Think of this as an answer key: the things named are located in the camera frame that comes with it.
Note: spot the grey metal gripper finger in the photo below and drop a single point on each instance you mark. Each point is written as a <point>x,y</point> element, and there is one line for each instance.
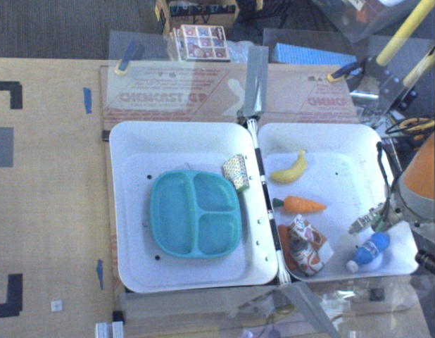
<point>368,216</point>
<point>358,227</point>

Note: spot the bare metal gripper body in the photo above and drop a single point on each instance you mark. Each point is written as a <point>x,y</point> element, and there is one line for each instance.
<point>388,214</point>

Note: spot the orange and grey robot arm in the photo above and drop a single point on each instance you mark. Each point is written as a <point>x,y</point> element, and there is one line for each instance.
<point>419,178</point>

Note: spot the blue bottle with white cap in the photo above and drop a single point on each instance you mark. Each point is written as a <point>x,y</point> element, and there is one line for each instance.
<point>370,250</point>

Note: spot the white plastic tray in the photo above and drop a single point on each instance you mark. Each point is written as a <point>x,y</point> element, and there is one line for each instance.
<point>347,188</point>
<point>133,203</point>

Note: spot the white and brown carton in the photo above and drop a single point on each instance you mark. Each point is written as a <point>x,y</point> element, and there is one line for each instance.
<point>309,248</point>

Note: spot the orange carrot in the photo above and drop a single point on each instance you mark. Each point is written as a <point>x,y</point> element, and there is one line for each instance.
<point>302,205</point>

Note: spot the yellow banana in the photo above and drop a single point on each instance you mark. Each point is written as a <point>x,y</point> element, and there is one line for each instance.
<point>289,174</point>

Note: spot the small patterned carton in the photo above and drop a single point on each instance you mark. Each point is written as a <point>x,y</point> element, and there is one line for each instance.
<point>236,172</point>

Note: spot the light blue foam block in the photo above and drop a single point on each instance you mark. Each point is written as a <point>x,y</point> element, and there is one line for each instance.
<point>309,55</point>

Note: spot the blue divided plate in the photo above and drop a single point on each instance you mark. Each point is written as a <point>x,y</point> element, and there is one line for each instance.
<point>175,213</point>

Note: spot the brown cardboard board, red print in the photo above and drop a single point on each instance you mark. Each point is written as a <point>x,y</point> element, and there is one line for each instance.
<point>210,93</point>

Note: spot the box with picture tiles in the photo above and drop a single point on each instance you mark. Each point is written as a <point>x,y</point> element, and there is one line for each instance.
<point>203,42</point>

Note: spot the black cylinder on white bracket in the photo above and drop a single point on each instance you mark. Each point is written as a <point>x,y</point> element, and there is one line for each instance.
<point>426,261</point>

